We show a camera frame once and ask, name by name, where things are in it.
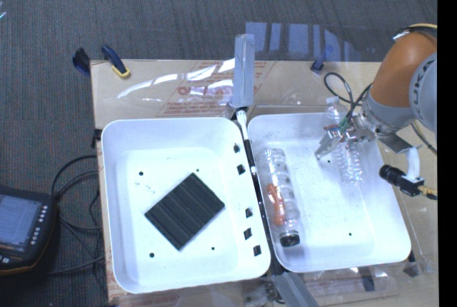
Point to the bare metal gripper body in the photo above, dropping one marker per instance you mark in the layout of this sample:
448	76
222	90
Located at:
351	133

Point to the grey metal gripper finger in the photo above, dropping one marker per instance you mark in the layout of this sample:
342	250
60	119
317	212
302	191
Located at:
332	146
321	149

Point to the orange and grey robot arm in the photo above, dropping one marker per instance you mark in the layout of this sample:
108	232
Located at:
400	63

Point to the clear plastic bottle white cap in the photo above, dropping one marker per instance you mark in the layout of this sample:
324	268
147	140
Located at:
350	166

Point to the clear plastic bottle black cap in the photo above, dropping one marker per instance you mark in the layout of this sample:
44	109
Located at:
290	202

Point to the white plastic tray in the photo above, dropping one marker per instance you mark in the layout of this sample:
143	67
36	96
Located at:
332	223
171	273

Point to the black ribbed rectangular pad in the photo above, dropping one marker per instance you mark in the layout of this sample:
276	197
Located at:
185	211

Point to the brown cardboard board red print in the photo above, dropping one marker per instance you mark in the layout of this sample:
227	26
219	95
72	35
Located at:
150	95

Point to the black cylinder on white bracket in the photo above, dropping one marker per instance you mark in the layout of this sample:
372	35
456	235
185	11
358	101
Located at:
396	177

